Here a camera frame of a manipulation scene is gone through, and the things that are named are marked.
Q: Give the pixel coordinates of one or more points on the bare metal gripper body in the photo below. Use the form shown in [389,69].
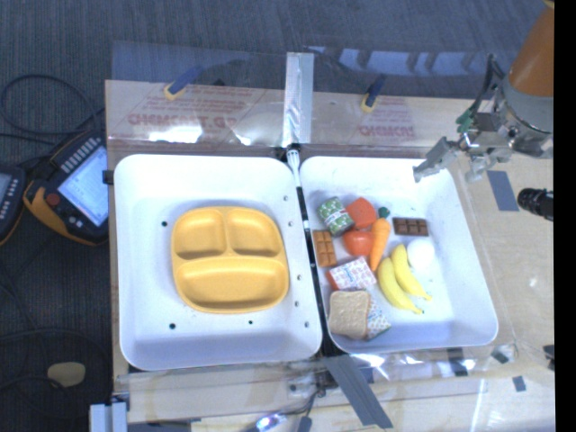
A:
[488,138]

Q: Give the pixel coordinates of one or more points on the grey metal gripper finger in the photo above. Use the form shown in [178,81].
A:
[480,165]
[434,160]

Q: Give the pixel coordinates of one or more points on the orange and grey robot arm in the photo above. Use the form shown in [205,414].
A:
[533,52]

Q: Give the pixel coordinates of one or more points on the brown chocolate bar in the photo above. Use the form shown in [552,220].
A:
[410,226]

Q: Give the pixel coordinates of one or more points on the orange red toy block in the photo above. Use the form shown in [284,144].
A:
[361,212]

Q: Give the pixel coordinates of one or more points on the white egg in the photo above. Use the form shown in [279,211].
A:
[421,253]

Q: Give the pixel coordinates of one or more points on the orange carrot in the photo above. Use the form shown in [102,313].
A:
[379,239]

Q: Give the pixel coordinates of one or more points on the brown cardboard board red print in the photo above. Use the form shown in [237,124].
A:
[517,259]

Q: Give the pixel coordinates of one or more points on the red toy tomato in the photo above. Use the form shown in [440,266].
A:
[357,242]

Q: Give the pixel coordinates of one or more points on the green and white can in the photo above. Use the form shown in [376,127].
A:
[335,216]

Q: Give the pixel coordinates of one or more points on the yellow banana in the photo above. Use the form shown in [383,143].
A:
[390,286]
[405,270]

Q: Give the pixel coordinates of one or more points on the white plastic tray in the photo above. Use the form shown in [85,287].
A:
[144,259]
[454,286]

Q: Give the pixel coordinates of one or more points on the white and red carton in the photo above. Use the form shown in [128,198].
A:
[352,273]

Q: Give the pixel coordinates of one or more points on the orange biscuit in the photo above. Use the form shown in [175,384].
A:
[324,248]

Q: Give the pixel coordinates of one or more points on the white patterned carton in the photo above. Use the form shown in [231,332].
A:
[379,320]

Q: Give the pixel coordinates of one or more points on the tan bread slice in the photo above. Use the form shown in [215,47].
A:
[348,313]

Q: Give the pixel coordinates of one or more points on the yellow divided plate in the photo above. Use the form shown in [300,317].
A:
[229,259]

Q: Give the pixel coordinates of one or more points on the pale yellow oval object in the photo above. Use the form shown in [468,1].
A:
[66,373]

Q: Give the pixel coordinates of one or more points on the black cylinder on white bracket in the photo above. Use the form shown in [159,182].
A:
[535,200]

